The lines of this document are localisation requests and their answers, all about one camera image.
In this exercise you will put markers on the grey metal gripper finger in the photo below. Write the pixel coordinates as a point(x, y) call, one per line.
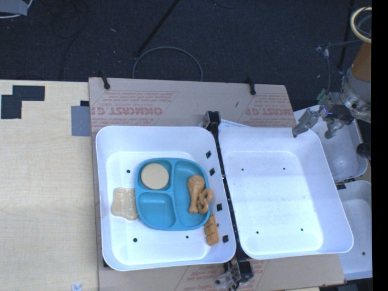
point(306, 120)
point(333, 128)

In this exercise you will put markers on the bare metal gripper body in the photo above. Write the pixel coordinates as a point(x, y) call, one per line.
point(353, 108)

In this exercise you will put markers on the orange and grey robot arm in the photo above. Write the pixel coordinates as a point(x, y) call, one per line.
point(362, 62)

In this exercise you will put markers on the white plastic tray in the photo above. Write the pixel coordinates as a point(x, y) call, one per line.
point(157, 247)
point(282, 199)
point(359, 223)
point(345, 156)

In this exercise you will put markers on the thin black and white rod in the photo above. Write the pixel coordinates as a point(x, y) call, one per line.
point(225, 180)

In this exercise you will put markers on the brown cardboard board red print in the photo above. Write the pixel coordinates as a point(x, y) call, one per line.
point(188, 102)

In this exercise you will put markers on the brown pretzel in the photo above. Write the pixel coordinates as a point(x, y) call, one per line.
point(206, 197)

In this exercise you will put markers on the tan chicken drumstick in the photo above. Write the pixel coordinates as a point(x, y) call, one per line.
point(194, 189)

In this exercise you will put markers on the round beige biscuit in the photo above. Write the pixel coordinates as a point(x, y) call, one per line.
point(155, 176)

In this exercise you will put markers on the blue divided plate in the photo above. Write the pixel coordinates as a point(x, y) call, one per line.
point(157, 206)

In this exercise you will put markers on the beige bread slice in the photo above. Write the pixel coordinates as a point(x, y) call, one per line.
point(124, 203)

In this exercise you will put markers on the black cylinder on white bracket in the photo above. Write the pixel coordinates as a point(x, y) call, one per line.
point(365, 150)

